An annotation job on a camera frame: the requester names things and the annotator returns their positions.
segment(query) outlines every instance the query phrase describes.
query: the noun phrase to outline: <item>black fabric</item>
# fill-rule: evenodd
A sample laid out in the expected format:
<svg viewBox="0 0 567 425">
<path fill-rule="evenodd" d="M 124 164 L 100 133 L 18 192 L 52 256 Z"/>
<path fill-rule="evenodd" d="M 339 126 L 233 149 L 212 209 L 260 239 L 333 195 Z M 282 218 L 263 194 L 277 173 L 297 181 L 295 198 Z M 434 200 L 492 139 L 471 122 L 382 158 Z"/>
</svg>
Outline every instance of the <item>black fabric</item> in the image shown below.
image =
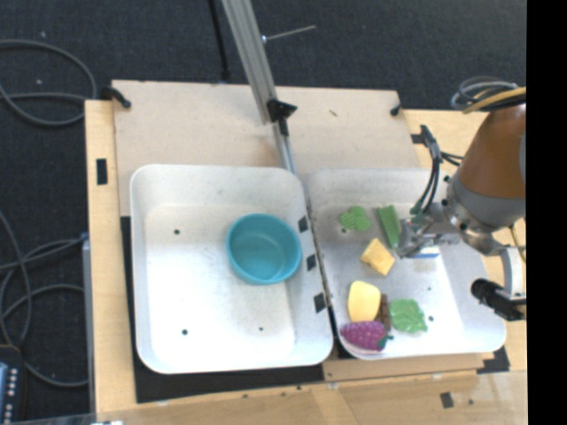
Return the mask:
<svg viewBox="0 0 567 425">
<path fill-rule="evenodd" d="M 219 0 L 230 82 L 245 83 Z M 527 0 L 252 0 L 268 42 L 277 85 L 395 89 L 403 107 L 448 109 L 458 84 L 490 74 L 524 85 Z M 102 88 L 114 79 L 217 82 L 223 64 L 207 0 L 0 0 L 0 39 L 55 45 L 80 58 Z M 89 94 L 76 66 L 37 50 L 0 50 L 0 83 L 8 92 Z M 45 119 L 82 109 L 45 100 L 22 102 Z M 88 229 L 84 126 L 45 128 L 22 120 L 0 100 L 0 209 L 23 251 Z M 0 229 L 0 262 L 15 253 Z M 79 251 L 38 263 L 32 287 L 82 283 Z M 10 301 L 21 296 L 14 281 Z M 10 319 L 18 329 L 19 311 Z M 59 379 L 87 373 L 82 299 L 73 293 L 37 300 L 24 353 Z M 28 419 L 83 413 L 85 389 L 66 390 L 30 378 Z"/>
<path fill-rule="evenodd" d="M 163 375 L 149 369 L 136 350 L 136 323 L 132 285 L 130 218 L 120 219 L 124 266 L 128 292 L 128 312 L 132 330 L 132 353 L 138 403 L 170 398 L 188 397 L 232 390 L 258 389 L 322 381 L 322 365 L 310 367 L 271 368 L 266 370 L 239 370 L 206 374 Z"/>
</svg>

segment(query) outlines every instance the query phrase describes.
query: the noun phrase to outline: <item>teal plastic bowl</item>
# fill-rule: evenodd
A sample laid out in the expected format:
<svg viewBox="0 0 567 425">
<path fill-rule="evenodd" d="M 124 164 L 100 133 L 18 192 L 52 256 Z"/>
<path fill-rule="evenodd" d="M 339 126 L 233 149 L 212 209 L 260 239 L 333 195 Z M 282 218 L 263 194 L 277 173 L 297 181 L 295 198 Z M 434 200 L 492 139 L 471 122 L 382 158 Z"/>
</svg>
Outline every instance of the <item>teal plastic bowl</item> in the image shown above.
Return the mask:
<svg viewBox="0 0 567 425">
<path fill-rule="evenodd" d="M 248 214 L 229 229 L 226 248 L 235 274 L 254 285 L 289 279 L 301 262 L 301 245 L 293 229 L 271 214 Z"/>
</svg>

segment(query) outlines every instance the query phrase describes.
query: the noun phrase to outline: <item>aluminum extrusion bar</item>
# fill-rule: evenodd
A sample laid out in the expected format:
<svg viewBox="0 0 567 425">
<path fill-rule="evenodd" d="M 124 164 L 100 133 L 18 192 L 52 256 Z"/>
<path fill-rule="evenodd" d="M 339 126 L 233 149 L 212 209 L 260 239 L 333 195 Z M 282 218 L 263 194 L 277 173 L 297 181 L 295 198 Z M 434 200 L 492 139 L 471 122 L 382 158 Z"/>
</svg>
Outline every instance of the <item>aluminum extrusion bar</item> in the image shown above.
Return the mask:
<svg viewBox="0 0 567 425">
<path fill-rule="evenodd" d="M 262 122 L 271 122 L 268 112 L 268 101 L 277 99 L 274 79 L 269 68 L 264 43 L 258 29 L 258 23 L 250 0 L 221 0 L 229 20 L 238 54 L 246 72 L 248 82 L 260 112 Z M 274 126 L 277 149 L 283 167 L 296 173 L 289 138 L 282 135 L 278 125 Z"/>
</svg>

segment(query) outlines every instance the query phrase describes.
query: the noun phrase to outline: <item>brown cylinder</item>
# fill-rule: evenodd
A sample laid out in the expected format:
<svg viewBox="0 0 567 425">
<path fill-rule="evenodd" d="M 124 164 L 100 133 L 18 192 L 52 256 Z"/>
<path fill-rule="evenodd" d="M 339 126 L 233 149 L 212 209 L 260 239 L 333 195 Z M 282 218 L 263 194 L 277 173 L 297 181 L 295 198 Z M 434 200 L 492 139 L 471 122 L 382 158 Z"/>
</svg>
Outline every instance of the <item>brown cylinder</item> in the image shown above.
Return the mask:
<svg viewBox="0 0 567 425">
<path fill-rule="evenodd" d="M 525 198 L 520 145 L 525 104 L 492 111 L 483 121 L 459 167 L 459 179 L 486 197 Z"/>
</svg>

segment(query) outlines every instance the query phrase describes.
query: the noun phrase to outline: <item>white tray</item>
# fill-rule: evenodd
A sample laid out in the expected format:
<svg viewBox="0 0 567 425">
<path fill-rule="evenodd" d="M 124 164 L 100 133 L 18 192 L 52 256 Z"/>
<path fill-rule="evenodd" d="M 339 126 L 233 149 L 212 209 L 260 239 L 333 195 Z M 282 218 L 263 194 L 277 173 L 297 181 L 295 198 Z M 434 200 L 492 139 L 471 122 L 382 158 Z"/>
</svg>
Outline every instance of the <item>white tray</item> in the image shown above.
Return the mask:
<svg viewBox="0 0 567 425">
<path fill-rule="evenodd" d="M 317 364 L 333 336 L 299 179 L 280 168 L 152 165 L 131 181 L 136 346 L 164 374 Z M 229 226 L 271 213 L 298 230 L 304 260 L 288 281 L 253 286 L 230 270 Z"/>
<path fill-rule="evenodd" d="M 376 285 L 389 301 L 413 298 L 425 315 L 426 332 L 409 334 L 393 328 L 393 339 L 382 352 L 359 349 L 339 336 L 359 359 L 492 352 L 504 343 L 503 320 L 470 294 L 472 282 L 486 273 L 482 257 L 465 243 L 441 245 L 435 259 L 399 259 L 391 251 L 396 262 L 387 276 L 359 260 L 374 237 L 387 247 L 376 208 L 394 205 L 400 218 L 409 217 L 429 174 L 430 170 L 423 169 L 330 169 L 312 174 L 307 181 L 315 237 L 338 329 L 350 322 L 347 300 L 355 280 Z M 437 197 L 444 195 L 442 182 Z M 366 232 L 345 232 L 339 223 L 340 214 L 354 205 L 365 208 L 372 219 Z"/>
</svg>

